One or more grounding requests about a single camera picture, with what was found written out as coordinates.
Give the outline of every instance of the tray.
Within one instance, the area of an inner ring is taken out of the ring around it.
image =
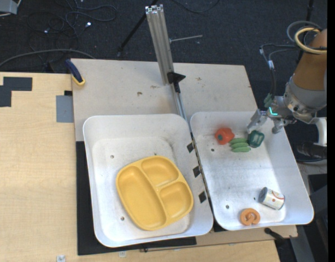
[[[191,129],[202,171],[218,224],[227,230],[300,225],[312,221],[314,210],[285,131],[272,133],[273,121],[259,129],[265,135],[261,146],[250,152],[232,152],[214,137],[219,128],[229,127],[235,138],[247,138],[246,127],[253,112],[198,112],[191,117]],[[280,210],[259,203],[263,187],[285,196]],[[258,224],[242,225],[244,209],[259,212]]]
[[[116,189],[127,213],[143,230],[164,228],[193,207],[189,185],[164,156],[146,157],[122,168],[116,176]]]
[[[179,115],[92,116],[83,125],[89,171],[93,227],[98,241],[108,247],[204,235],[213,214],[187,122]],[[153,231],[142,230],[130,218],[116,189],[116,176],[125,166],[150,156],[164,156],[180,170],[194,203],[178,221]]]

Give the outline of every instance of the brown donut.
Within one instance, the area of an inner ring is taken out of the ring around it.
[[[240,222],[244,225],[257,224],[260,219],[260,214],[252,208],[245,209],[240,214]]]

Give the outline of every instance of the wooden table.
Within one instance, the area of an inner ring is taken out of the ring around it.
[[[0,261],[276,261],[263,230],[210,232],[197,245],[78,256],[73,122],[57,122],[56,96],[71,91],[70,74],[0,73],[32,78],[32,91],[12,91],[0,108]],[[272,229],[297,236],[295,226]]]

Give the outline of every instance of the soda can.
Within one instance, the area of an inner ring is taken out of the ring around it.
[[[258,201],[268,207],[279,210],[284,205],[285,196],[267,187],[263,187],[258,196]]]

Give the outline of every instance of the white tray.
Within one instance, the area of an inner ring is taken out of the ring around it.
[[[214,134],[229,127],[235,138],[247,138],[246,127],[253,112],[198,112],[191,118],[191,129],[201,160],[203,175],[216,221],[227,230],[308,224],[314,210],[304,186],[284,130],[272,134],[273,121],[259,129],[265,139],[260,147],[247,153],[219,145]],[[263,187],[285,196],[280,210],[258,202]],[[261,216],[257,225],[242,225],[240,213],[256,209]]]
[[[175,114],[92,116],[83,126],[89,170],[93,224],[99,242],[121,247],[144,242],[204,235],[213,226],[202,176],[187,122]],[[115,186],[117,173],[139,159],[161,155],[172,160],[183,174],[194,198],[190,213],[165,228],[146,231],[138,228],[121,203]]]

